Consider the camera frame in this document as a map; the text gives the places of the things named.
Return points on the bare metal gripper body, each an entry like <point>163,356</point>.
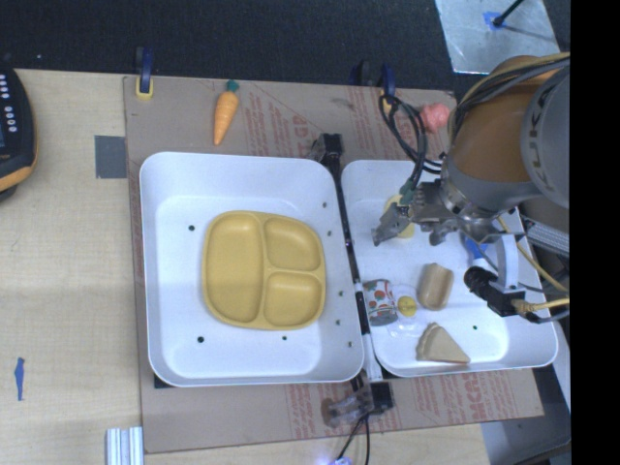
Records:
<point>433,206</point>

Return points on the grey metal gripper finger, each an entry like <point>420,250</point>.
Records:
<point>390,223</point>
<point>443,231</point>

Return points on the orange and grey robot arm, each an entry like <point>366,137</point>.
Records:
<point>489,148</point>

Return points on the yellow toy food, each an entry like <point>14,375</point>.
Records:
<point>408,231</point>

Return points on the blue and white packet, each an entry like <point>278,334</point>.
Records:
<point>474,251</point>

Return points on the beige bread bun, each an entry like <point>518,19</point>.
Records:
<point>435,286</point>

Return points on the small can with orange print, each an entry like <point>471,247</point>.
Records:
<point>379,300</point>

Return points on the clear plastic bottle yellow cap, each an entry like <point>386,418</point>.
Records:
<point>407,305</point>

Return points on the thin black and white rod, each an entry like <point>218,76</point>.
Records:
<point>361,303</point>

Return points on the pink toy food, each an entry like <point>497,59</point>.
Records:
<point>433,115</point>

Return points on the white plastic tray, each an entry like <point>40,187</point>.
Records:
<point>484,337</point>
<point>184,308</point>

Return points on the beige pie slice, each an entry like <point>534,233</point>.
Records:
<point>438,349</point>

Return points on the yellow divided plate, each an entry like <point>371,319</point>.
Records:
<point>232,264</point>

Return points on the orange carrot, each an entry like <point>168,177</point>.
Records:
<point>225,112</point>

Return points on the brown cardboard board red print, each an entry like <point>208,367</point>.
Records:
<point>194,419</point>

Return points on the black cylinder on white bracket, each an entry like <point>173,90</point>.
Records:
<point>501,298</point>

